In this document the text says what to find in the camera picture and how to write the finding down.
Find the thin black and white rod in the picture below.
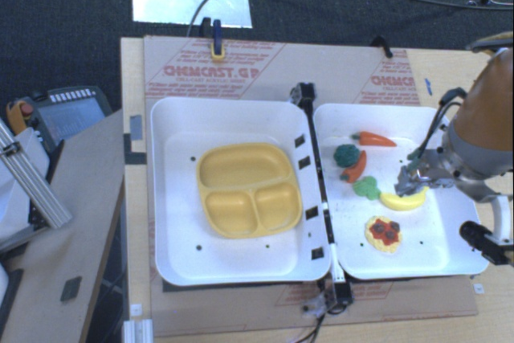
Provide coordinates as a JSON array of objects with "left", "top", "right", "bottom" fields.
[{"left": 304, "top": 99, "right": 345, "bottom": 283}]

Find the dark green broccoli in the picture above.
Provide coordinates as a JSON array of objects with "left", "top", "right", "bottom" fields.
[{"left": 332, "top": 143, "right": 361, "bottom": 169}]

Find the yellow divided plate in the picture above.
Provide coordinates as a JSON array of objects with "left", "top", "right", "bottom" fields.
[{"left": 195, "top": 141, "right": 304, "bottom": 240}]

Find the black block with thin wires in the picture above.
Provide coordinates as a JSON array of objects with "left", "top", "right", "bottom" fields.
[
  {"left": 290, "top": 81, "right": 319, "bottom": 108},
  {"left": 320, "top": 278, "right": 355, "bottom": 315}
]

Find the brown cardboard board red print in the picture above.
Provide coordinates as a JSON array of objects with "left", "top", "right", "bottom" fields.
[{"left": 143, "top": 35, "right": 479, "bottom": 337}]

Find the white plastic tray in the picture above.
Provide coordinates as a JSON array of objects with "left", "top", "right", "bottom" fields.
[
  {"left": 149, "top": 96, "right": 334, "bottom": 288},
  {"left": 312, "top": 103, "right": 491, "bottom": 281}
]

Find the yellow banana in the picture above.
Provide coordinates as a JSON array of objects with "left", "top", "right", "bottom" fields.
[{"left": 378, "top": 185, "right": 430, "bottom": 212}]

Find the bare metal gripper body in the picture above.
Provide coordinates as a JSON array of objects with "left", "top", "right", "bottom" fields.
[{"left": 417, "top": 147, "right": 501, "bottom": 202}]

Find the yellow pizza with red topping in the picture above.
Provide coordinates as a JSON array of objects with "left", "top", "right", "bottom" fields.
[{"left": 363, "top": 214, "right": 404, "bottom": 254}]

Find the light green broccoli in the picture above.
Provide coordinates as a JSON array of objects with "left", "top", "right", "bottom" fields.
[{"left": 352, "top": 175, "right": 382, "bottom": 202}]

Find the black cylinder on white bracket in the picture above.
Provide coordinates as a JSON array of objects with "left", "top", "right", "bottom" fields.
[{"left": 459, "top": 194, "right": 514, "bottom": 266}]

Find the orange carrot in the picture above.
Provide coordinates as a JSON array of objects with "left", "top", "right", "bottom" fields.
[
  {"left": 351, "top": 130, "right": 398, "bottom": 149},
  {"left": 339, "top": 149, "right": 368, "bottom": 185}
]

